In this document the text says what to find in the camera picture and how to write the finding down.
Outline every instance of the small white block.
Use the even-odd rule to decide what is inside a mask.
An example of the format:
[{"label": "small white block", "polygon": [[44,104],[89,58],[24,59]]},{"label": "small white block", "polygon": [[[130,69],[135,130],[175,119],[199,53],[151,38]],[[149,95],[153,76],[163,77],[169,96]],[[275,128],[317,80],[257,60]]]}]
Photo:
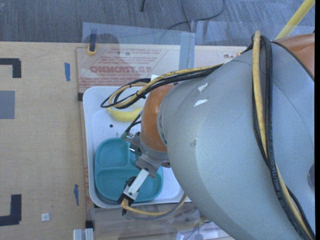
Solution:
[{"label": "small white block", "polygon": [[42,213],[41,218],[43,222],[50,221],[50,213]]}]

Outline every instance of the gray square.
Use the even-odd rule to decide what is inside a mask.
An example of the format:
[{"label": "gray square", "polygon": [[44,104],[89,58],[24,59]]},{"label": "gray square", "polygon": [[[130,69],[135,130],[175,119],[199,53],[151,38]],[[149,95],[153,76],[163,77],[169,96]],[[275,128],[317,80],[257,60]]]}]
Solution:
[{"label": "gray square", "polygon": [[15,119],[15,91],[0,90],[0,119]]}]

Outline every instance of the white scratch mark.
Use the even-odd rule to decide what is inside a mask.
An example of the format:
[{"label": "white scratch mark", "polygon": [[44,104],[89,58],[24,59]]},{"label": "white scratch mark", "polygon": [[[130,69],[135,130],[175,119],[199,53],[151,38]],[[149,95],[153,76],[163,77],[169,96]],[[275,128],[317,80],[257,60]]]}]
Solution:
[{"label": "white scratch mark", "polygon": [[198,91],[199,93],[201,93],[204,89],[206,89],[208,86],[208,83],[206,82],[205,84],[201,85],[198,87]]},{"label": "white scratch mark", "polygon": [[205,98],[205,99],[199,99],[193,106],[196,107],[196,106],[199,106],[200,104],[203,104],[203,103],[206,103],[208,100]]}]

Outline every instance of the yellow cable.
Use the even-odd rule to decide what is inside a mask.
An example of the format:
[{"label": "yellow cable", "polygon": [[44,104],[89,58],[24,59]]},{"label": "yellow cable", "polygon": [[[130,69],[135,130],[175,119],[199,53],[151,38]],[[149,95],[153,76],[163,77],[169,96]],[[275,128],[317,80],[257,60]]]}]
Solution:
[{"label": "yellow cable", "polygon": [[[194,67],[194,68],[186,68],[186,69],[181,69],[181,70],[176,70],[176,71],[171,71],[171,72],[168,72],[168,73],[165,73],[165,74],[162,74],[160,76],[158,76],[157,78],[153,79],[152,81],[150,81],[149,83],[145,84],[144,83],[144,86],[136,93],[134,94],[133,96],[131,96],[129,99],[121,102],[121,103],[118,103],[118,104],[115,104],[114,107],[115,108],[121,108],[127,104],[129,104],[130,102],[134,101],[139,95],[141,95],[145,90],[147,90],[149,87],[151,87],[152,85],[154,85],[155,83],[159,82],[160,80],[164,79],[164,78],[167,78],[167,77],[171,77],[171,76],[175,76],[175,75],[179,75],[179,74],[185,74],[185,73],[191,73],[191,72],[200,72],[200,71],[203,71],[203,70],[208,70],[208,69],[211,69],[213,67],[217,67],[219,65],[213,65],[213,66],[203,66],[203,67]],[[113,98],[121,91],[127,89],[127,88],[130,88],[129,85],[125,85],[123,86],[122,88],[118,89],[116,92],[114,92],[110,98],[109,98],[109,104],[113,104],[112,103],[112,100]]]},{"label": "yellow cable", "polygon": [[[178,210],[187,200],[187,196],[185,196],[185,198],[182,200],[182,202],[180,203],[180,205],[176,208],[176,210]],[[142,214],[142,215],[149,215],[149,216],[160,216],[160,215],[165,215],[167,213],[169,213],[171,210],[167,210],[167,211],[160,211],[160,212],[153,212],[153,211],[144,211],[144,210],[139,210],[136,208],[133,208],[131,206],[129,206],[129,201],[125,198],[123,199],[123,201],[121,202],[121,206],[123,207],[123,209],[131,211],[133,213],[136,214]]]},{"label": "yellow cable", "polygon": [[309,12],[309,10],[314,6],[316,0],[304,0],[304,2],[300,5],[298,10],[294,13],[288,23],[284,26],[281,32],[277,35],[275,39],[285,38],[287,37],[294,28],[299,24],[299,22],[305,17],[305,15]]},{"label": "yellow cable", "polygon": [[[259,126],[260,135],[261,135],[261,141],[262,141],[265,155],[266,157],[268,157],[267,145],[266,145],[267,143],[266,142],[266,123],[265,123],[264,105],[263,105],[261,82],[260,82],[259,55],[260,55],[260,32],[256,31],[254,34],[253,48],[252,48],[253,91],[254,91],[254,100],[255,100],[255,107],[256,107],[256,113],[258,118],[258,126]],[[292,211],[293,215],[296,217],[303,231],[308,235],[310,239],[312,239],[312,236],[310,235],[299,210],[297,209],[296,205],[294,204],[293,200],[290,197],[290,194],[284,183],[284,180],[282,179],[282,176],[280,174],[277,164],[275,165],[275,167],[278,174],[280,186],[283,190],[284,198],[287,204],[289,205],[290,210]]]}]

